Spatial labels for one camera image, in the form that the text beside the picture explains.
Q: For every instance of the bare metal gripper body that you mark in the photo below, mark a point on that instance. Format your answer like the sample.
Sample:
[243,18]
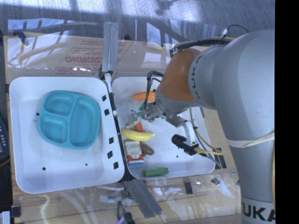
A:
[154,112]

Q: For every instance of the yellow banana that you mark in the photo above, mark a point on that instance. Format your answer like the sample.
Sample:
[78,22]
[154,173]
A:
[136,135]

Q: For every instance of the white and orange carton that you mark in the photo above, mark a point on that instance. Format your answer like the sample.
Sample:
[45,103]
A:
[133,153]

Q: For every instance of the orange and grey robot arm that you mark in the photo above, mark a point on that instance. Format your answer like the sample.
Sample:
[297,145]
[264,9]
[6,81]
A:
[243,97]

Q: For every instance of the white plastic tray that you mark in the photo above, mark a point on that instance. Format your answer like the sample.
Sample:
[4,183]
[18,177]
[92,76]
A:
[63,169]
[170,157]

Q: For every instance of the small orange toy piece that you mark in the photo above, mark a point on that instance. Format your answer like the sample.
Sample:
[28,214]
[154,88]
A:
[139,127]

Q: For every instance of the orange carrot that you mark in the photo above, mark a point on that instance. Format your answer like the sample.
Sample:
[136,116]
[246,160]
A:
[141,96]

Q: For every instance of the blue divided plate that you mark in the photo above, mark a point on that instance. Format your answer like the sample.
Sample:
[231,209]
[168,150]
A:
[70,119]

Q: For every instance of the brown cardboard board red print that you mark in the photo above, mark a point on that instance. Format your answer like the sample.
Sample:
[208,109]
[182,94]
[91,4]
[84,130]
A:
[77,55]

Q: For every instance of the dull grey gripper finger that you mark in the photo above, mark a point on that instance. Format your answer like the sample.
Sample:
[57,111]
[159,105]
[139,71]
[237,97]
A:
[136,114]
[131,123]

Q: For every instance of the green pea pod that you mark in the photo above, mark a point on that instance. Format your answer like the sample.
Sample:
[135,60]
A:
[155,172]

